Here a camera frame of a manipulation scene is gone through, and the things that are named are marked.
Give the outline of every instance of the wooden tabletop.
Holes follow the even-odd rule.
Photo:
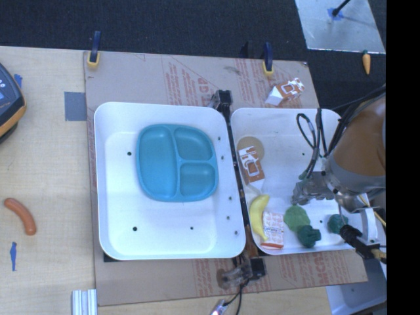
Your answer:
[[[22,77],[28,108],[0,144],[0,200],[15,198],[37,232],[0,212],[0,313],[72,313],[73,290],[95,288],[86,121],[66,121],[64,94],[85,92],[83,51],[0,47],[0,63]],[[11,249],[16,244],[15,266]],[[98,314],[208,314],[220,297],[104,306]],[[324,287],[249,293],[241,315],[329,314]],[[225,315],[236,313],[233,303]]]

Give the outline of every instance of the orange carrot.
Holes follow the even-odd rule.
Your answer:
[[[363,67],[365,68],[366,74],[369,75],[370,73],[370,55],[368,54],[367,50],[363,50],[362,62]]]

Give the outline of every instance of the dark carpet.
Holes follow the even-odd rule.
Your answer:
[[[387,0],[368,1],[386,49]],[[89,50],[95,30],[102,51],[239,57],[270,42],[274,60],[308,62],[322,108],[386,83],[385,54],[366,75],[359,53],[308,50],[295,0],[0,0],[2,46]]]

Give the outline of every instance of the toy banana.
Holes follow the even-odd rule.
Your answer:
[[[269,199],[270,196],[266,194],[257,196],[249,206],[249,222],[251,223],[252,231],[258,234],[263,241],[268,239],[263,228],[263,211]]]

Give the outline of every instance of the toy sausage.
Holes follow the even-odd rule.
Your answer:
[[[5,207],[16,213],[22,222],[24,223],[25,233],[29,236],[34,235],[37,232],[35,221],[30,211],[17,199],[7,198],[5,199]]]

